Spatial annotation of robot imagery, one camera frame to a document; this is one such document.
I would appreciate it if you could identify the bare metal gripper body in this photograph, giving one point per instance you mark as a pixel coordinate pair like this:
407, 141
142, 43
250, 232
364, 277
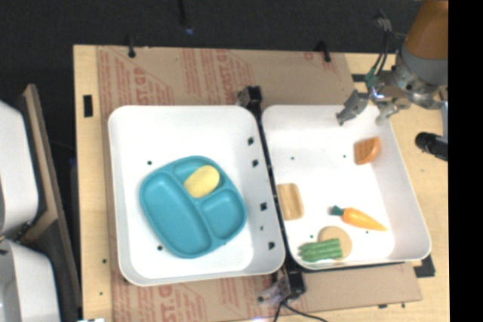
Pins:
405, 88

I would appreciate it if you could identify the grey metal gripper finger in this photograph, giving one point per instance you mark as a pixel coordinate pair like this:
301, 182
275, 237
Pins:
390, 107
352, 107

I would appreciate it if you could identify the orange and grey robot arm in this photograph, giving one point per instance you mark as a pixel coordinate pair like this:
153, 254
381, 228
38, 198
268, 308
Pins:
428, 34

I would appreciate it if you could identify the orange toy waffle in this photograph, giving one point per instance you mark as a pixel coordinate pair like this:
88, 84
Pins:
366, 151

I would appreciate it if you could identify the white plastic tray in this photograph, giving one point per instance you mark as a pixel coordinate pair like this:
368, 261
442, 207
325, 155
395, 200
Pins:
181, 128
320, 181

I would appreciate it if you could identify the orange carrot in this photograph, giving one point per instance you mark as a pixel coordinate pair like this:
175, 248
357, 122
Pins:
360, 218

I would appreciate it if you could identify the tan toy bread slice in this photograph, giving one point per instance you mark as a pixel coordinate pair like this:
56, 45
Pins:
290, 201

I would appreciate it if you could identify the tan round biscuit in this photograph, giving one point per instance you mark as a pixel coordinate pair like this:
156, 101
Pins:
337, 233

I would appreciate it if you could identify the brown cardboard board red print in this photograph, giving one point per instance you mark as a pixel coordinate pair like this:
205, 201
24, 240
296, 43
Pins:
211, 75

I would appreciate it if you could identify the green toy asparagus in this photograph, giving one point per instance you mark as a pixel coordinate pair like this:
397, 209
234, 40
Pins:
320, 250

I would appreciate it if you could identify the yellow oval toy food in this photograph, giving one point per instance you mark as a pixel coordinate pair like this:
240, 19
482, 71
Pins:
202, 181

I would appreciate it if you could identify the blue divided plate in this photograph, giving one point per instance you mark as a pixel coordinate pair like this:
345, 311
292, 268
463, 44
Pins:
170, 207

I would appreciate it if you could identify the black cylinder on white bracket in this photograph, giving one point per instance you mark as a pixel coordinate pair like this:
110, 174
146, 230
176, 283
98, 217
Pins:
430, 144

